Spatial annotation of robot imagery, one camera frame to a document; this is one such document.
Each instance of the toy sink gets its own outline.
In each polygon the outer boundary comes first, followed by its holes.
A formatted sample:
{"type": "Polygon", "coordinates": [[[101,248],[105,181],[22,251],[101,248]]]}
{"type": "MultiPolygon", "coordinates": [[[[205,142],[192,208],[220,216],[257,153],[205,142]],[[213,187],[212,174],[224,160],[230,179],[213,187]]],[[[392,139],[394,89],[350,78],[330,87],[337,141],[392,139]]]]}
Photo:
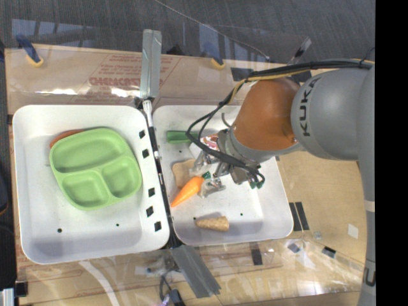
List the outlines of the toy sink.
{"type": "Polygon", "coordinates": [[[13,116],[13,139],[20,239],[33,262],[132,254],[167,243],[161,185],[139,110],[24,106],[13,116]],[[50,142],[72,129],[85,131],[50,151],[50,142]]]}
{"type": "Polygon", "coordinates": [[[118,132],[96,128],[59,140],[50,164],[68,201],[95,210],[134,195],[142,174],[128,143],[118,132]]]}

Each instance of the thin wire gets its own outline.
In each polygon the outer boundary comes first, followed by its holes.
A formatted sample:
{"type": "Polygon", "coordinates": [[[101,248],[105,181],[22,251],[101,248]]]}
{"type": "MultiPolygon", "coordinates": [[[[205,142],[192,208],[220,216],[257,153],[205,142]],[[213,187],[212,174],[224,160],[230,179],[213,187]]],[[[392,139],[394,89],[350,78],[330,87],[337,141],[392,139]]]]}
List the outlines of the thin wire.
{"type": "Polygon", "coordinates": [[[256,48],[256,47],[253,47],[252,45],[249,45],[249,44],[247,44],[247,43],[244,43],[244,42],[242,42],[242,41],[233,39],[233,38],[229,37],[228,35],[225,35],[225,34],[219,32],[219,31],[217,31],[217,30],[214,29],[213,27],[211,27],[211,26],[209,26],[209,25],[206,25],[206,24],[203,24],[203,23],[199,22],[198,20],[192,18],[191,16],[188,16],[188,15],[186,15],[186,14],[184,14],[184,13],[182,13],[182,12],[180,12],[180,11],[178,11],[178,10],[176,10],[176,9],[174,9],[174,8],[172,8],[172,7],[170,7],[170,6],[168,6],[167,4],[162,3],[160,0],[153,0],[153,1],[156,2],[156,3],[158,3],[158,4],[160,4],[160,5],[163,6],[163,7],[165,7],[165,8],[167,8],[167,9],[171,10],[172,12],[179,14],[179,15],[182,16],[182,17],[185,17],[185,18],[191,20],[192,22],[196,22],[197,24],[202,25],[202,26],[204,26],[204,27],[206,27],[206,28],[208,28],[208,29],[214,31],[215,33],[224,36],[225,38],[227,38],[227,39],[229,39],[229,40],[231,40],[231,41],[234,41],[234,42],[236,42],[236,43],[238,43],[238,44],[247,46],[247,47],[253,49],[254,51],[259,52],[261,55],[263,55],[263,56],[265,57],[266,60],[268,60],[268,61],[270,60],[269,56],[267,56],[266,54],[264,54],[260,49],[258,49],[258,48],[256,48]]]}

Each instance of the white tray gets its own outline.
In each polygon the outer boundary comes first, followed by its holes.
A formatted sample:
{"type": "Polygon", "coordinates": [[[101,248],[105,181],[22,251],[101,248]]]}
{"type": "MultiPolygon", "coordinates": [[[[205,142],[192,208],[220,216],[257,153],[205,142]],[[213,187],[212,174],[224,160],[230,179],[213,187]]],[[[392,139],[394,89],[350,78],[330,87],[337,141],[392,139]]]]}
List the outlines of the white tray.
{"type": "MultiPolygon", "coordinates": [[[[214,106],[171,105],[158,108],[153,114],[157,144],[162,157],[162,169],[168,199],[171,202],[179,189],[175,185],[171,166],[193,158],[189,143],[169,144],[167,130],[185,131],[192,122],[212,111],[214,106]]],[[[226,121],[232,123],[239,107],[225,106],[226,121]]],[[[202,122],[193,131],[198,131],[202,122]]],[[[226,128],[218,112],[208,124],[206,135],[226,128]]],[[[234,184],[232,178],[221,177],[226,190],[200,198],[193,196],[175,208],[171,208],[174,228],[178,238],[187,245],[215,245],[239,242],[255,242],[288,236],[293,229],[293,218],[275,158],[262,164],[260,169],[266,178],[261,189],[251,189],[248,183],[234,184]],[[195,226],[194,218],[225,215],[229,231],[218,232],[195,226]]]]}
{"type": "Polygon", "coordinates": [[[145,117],[137,109],[25,106],[13,117],[13,134],[21,244],[33,262],[60,263],[153,251],[166,244],[170,229],[163,195],[145,117]],[[59,189],[50,167],[49,143],[63,131],[100,126],[118,131],[127,140],[140,165],[143,184],[124,201],[83,211],[69,204],[59,189]],[[149,152],[146,158],[143,150],[149,152]],[[150,207],[153,214],[147,216],[150,207]]]}

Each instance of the dark floor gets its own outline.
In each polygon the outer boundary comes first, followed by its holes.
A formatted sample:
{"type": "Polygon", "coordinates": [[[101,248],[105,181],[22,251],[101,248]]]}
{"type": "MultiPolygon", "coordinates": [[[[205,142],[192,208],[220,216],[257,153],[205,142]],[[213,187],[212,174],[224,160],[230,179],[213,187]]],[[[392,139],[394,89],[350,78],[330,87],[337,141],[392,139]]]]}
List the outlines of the dark floor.
{"type": "MultiPolygon", "coordinates": [[[[281,63],[307,38],[302,61],[364,58],[375,46],[375,0],[0,0],[0,19],[6,48],[23,33],[33,43],[140,51],[144,29],[162,32],[163,53],[178,45],[199,56],[206,41],[221,57],[281,63]]],[[[1,64],[0,171],[10,190],[7,114],[1,64]]],[[[0,290],[15,280],[11,210],[0,217],[0,290]]]]}

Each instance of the green plate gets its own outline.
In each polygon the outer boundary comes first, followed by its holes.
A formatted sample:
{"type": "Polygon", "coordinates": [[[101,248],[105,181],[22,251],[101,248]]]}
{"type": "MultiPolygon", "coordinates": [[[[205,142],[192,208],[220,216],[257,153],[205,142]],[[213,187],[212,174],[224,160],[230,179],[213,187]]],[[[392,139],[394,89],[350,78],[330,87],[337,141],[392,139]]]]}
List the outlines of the green plate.
{"type": "Polygon", "coordinates": [[[108,128],[83,131],[51,148],[50,164],[68,201],[95,210],[134,195],[142,173],[128,143],[108,128]]]}

